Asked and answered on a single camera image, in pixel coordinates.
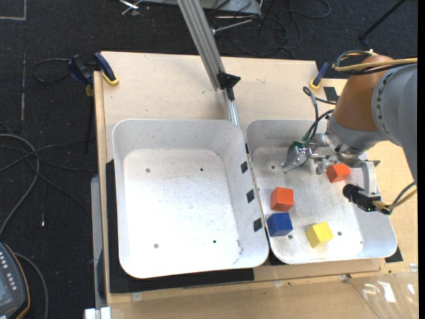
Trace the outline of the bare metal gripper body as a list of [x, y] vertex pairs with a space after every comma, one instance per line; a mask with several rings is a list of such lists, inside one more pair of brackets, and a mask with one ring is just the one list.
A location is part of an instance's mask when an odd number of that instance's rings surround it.
[[365, 151], [365, 138], [359, 132], [316, 133], [305, 141], [306, 154], [321, 163], [344, 163], [354, 167]]

